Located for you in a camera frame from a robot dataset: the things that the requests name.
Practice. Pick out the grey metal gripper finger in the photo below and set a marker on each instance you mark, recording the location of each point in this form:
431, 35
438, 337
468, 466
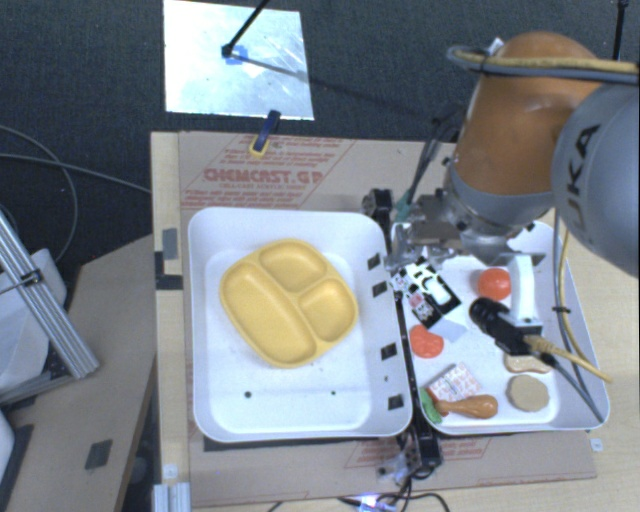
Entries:
439, 255
400, 260

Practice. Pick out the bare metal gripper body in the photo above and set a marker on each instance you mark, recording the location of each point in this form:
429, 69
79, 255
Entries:
487, 242

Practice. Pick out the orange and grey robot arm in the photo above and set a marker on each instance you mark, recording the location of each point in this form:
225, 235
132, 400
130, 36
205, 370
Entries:
520, 130

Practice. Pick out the orange red toy tomato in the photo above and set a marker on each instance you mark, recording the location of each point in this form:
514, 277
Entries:
494, 283

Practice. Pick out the pale grey flat card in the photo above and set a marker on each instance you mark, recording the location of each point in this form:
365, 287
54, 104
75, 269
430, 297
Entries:
454, 331

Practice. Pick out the thin black and white rod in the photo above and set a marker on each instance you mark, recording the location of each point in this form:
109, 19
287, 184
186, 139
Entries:
406, 345

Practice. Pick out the orange red flat toy slice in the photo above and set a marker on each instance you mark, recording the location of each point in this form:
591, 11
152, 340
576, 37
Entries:
426, 342

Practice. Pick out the white plastic tray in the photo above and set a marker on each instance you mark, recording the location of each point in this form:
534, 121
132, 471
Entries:
480, 350
280, 400

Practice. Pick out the tan toy bread slice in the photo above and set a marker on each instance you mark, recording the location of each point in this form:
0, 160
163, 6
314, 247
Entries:
522, 364

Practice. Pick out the red and white packet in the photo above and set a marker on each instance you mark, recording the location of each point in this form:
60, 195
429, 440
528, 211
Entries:
457, 382

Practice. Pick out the yellow divided plate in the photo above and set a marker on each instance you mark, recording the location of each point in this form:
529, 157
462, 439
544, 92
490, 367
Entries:
280, 310

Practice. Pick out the brown cardboard board red print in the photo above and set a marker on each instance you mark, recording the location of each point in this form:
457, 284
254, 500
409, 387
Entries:
300, 170

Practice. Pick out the green toy vegetable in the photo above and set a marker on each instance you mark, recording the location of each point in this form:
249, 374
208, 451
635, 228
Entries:
429, 407

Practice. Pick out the brown toy chicken drumstick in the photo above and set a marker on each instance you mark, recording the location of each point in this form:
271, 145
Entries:
475, 406

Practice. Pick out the tan round biscuit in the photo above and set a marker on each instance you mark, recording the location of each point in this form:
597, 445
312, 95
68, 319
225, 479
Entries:
528, 393

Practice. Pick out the black cylinder on white bracket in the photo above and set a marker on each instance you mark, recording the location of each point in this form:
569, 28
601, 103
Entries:
515, 332

